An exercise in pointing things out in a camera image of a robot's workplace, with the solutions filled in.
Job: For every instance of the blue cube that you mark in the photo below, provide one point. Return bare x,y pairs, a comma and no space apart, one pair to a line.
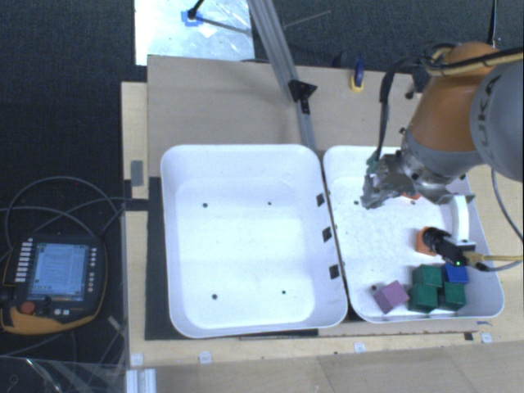
456,273

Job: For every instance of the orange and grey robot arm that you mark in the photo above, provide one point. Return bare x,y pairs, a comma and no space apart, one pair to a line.
444,109

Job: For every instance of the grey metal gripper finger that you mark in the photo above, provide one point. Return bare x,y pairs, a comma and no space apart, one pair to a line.
384,199
368,195

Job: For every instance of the green cube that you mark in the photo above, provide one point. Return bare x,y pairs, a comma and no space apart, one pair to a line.
423,298
454,295
427,276

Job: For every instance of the white plastic tray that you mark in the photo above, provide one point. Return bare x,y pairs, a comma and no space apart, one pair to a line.
245,240
380,244

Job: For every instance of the purple cube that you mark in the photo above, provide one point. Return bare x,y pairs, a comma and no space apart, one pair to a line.
391,297

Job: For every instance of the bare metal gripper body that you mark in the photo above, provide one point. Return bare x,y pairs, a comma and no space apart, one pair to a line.
395,176

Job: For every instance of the black cylinder on white bracket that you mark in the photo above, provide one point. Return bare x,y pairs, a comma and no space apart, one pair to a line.
444,246

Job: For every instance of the thin black rod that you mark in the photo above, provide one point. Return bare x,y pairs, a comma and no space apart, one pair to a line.
336,240

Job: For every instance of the orange cube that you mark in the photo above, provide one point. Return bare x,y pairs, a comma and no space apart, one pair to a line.
421,242
411,196

